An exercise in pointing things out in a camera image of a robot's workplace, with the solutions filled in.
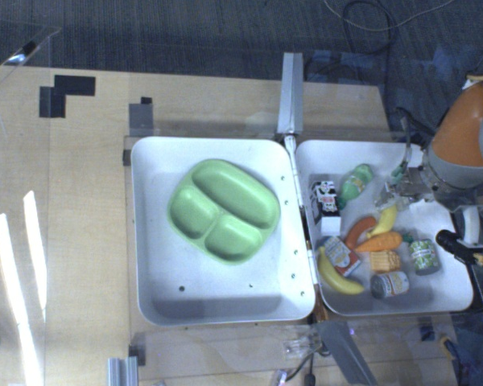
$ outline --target dark floor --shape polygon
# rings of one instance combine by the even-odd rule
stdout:
[[[399,23],[449,0],[328,1],[385,27],[376,5]],[[62,27],[52,41],[62,68],[279,79],[283,53],[300,51],[307,80],[378,84],[394,128],[402,107],[434,129],[465,73],[483,72],[483,0],[378,33],[344,28],[323,0],[0,0],[0,19]],[[0,30],[0,59],[12,29]]]

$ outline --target green bottle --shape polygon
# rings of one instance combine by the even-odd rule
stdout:
[[[361,164],[349,174],[349,177],[341,185],[338,196],[338,207],[343,209],[349,200],[356,199],[364,190],[365,186],[374,177],[368,164]]]

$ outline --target orange carrot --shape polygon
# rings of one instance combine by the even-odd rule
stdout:
[[[345,237],[345,246],[353,250],[356,247],[357,240],[360,238],[361,234],[368,228],[373,228],[377,221],[372,216],[364,217],[358,220],[354,226],[349,230],[347,236]]]
[[[403,237],[397,232],[386,232],[365,240],[354,249],[355,252],[379,252],[381,250],[394,250],[403,242]]]

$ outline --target banana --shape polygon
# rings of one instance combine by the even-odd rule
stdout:
[[[319,255],[319,272],[320,276],[336,291],[342,294],[360,294],[364,287],[354,280],[350,280],[339,274],[331,264],[331,261],[325,256],[324,247],[320,247]]]
[[[367,232],[367,239],[392,230],[396,217],[397,206],[395,204],[387,207],[386,209],[383,209],[383,211],[381,212],[381,216],[379,217],[378,224],[376,224],[375,228],[373,228],[370,232]]]

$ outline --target green plate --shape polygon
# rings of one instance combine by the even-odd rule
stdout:
[[[257,179],[224,160],[204,160],[181,180],[167,217],[185,240],[230,265],[249,260],[279,221],[279,201]]]

